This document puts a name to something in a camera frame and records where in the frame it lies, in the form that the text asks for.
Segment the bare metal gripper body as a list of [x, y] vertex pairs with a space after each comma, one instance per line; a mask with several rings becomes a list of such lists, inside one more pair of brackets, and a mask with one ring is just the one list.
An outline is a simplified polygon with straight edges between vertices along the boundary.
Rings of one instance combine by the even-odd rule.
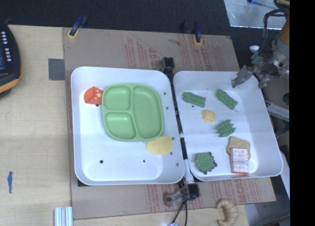
[[271, 76], [275, 78], [289, 78], [289, 59], [282, 54], [265, 54], [258, 56], [253, 71], [257, 76]]

